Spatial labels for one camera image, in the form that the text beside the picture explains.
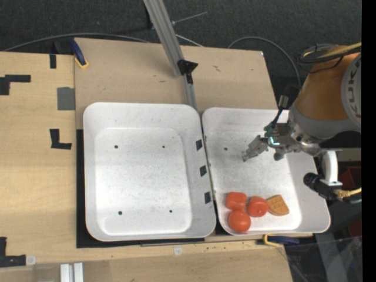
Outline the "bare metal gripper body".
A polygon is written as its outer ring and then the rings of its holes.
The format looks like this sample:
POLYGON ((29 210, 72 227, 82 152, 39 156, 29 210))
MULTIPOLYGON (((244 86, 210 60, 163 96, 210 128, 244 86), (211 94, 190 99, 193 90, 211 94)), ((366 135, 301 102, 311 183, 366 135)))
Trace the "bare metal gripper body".
POLYGON ((316 156, 321 151, 320 139, 314 138, 299 127, 298 124, 276 123, 275 127, 267 131, 267 144, 275 152, 288 153, 304 152, 316 156))

